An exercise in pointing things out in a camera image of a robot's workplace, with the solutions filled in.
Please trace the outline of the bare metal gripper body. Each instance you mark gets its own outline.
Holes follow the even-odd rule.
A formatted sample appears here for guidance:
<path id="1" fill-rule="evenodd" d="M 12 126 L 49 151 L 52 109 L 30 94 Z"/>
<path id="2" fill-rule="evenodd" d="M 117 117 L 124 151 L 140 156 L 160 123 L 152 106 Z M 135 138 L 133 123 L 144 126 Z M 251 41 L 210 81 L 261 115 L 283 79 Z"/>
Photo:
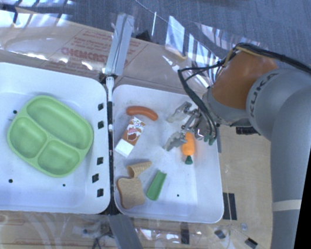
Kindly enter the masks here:
<path id="1" fill-rule="evenodd" d="M 184 109 L 188 120 L 181 126 L 181 131 L 190 132 L 197 140 L 202 140 L 206 143 L 215 143 L 217 140 L 217 128 L 199 109 Z"/>

